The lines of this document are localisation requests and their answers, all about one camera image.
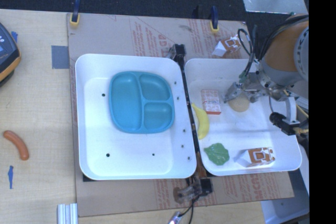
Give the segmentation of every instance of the robotic arm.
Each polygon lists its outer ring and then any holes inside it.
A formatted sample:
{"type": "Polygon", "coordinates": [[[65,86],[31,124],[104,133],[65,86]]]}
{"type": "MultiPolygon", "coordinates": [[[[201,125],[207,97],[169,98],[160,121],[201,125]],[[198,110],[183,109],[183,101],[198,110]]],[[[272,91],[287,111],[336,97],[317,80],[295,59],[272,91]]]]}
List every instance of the robotic arm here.
{"type": "Polygon", "coordinates": [[[274,112],[270,120],[288,135],[295,134],[293,127],[299,126],[296,101],[288,94],[287,88],[300,80],[308,82],[309,16],[289,17],[266,38],[262,46],[252,44],[248,35],[247,39],[251,48],[247,67],[240,74],[239,81],[228,89],[224,102],[240,94],[245,94],[251,103],[262,96],[284,101],[287,115],[274,112]],[[249,71],[253,62],[257,62],[256,72],[249,71]]]}

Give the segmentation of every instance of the cardboard sheet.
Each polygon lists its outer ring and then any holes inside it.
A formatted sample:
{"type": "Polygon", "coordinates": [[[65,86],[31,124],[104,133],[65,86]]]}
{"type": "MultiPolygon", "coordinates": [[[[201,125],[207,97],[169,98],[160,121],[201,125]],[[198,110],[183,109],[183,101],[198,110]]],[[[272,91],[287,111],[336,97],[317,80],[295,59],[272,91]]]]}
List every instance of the cardboard sheet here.
{"type": "MultiPolygon", "coordinates": [[[[185,208],[173,197],[174,188],[184,188],[184,179],[104,180],[85,178],[79,167],[75,63],[88,53],[166,57],[174,44],[184,44],[185,61],[192,58],[220,58],[212,55],[222,39],[247,31],[244,22],[219,21],[212,33],[209,20],[81,14],[77,27],[67,15],[70,59],[72,124],[75,154],[76,195],[79,217],[125,212],[185,208]]],[[[223,58],[248,58],[243,49],[223,58]]],[[[287,172],[211,177],[213,192],[195,206],[234,204],[293,197],[287,172]]]]}

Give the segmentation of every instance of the white tray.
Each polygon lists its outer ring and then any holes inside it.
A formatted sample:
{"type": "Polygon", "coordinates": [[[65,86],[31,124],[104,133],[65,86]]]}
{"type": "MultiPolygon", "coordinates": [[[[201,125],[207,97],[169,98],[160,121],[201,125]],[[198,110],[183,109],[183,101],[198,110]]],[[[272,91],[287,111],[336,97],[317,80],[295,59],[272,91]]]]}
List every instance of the white tray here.
{"type": "Polygon", "coordinates": [[[191,124],[181,70],[176,62],[158,57],[86,54],[77,59],[75,72],[79,164],[87,177],[187,178],[195,172],[191,124]],[[115,74],[124,71],[155,73],[169,83],[175,119],[168,130],[131,134],[114,126],[109,110],[109,84],[115,74]]]}
{"type": "MultiPolygon", "coordinates": [[[[191,59],[185,65],[190,101],[202,108],[202,89],[218,90],[220,115],[208,115],[208,135],[199,140],[204,167],[213,175],[227,176],[296,170],[301,165],[301,152],[295,135],[288,136],[269,120],[271,110],[268,97],[251,103],[245,112],[236,112],[223,103],[222,95],[245,69],[246,59],[191,59]],[[230,159],[224,165],[211,162],[204,148],[222,143],[230,159]],[[268,165],[245,168],[235,162],[241,150],[272,147],[276,160],[268,165]]],[[[272,102],[273,110],[286,115],[283,102],[272,102]]],[[[198,120],[194,113],[196,128],[198,120]]]]}

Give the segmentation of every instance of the green object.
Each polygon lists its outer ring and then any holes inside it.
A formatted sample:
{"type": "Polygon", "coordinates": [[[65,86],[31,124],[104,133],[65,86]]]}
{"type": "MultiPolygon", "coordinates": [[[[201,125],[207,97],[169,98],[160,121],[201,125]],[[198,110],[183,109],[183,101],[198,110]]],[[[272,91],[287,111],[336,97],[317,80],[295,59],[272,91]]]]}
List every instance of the green object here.
{"type": "Polygon", "coordinates": [[[210,161],[216,165],[223,165],[230,159],[229,151],[221,143],[205,147],[204,151],[206,155],[208,155],[210,161]]]}

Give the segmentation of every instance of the sausage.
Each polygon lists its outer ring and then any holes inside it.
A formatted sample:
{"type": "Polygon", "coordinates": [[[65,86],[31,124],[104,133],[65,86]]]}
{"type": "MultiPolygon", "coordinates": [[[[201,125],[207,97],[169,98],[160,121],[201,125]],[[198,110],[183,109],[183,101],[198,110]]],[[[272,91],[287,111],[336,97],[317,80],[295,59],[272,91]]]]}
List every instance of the sausage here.
{"type": "Polygon", "coordinates": [[[23,142],[23,140],[16,133],[7,130],[4,132],[4,137],[11,141],[17,147],[17,149],[19,150],[20,158],[23,161],[29,159],[28,148],[25,142],[23,142]]]}

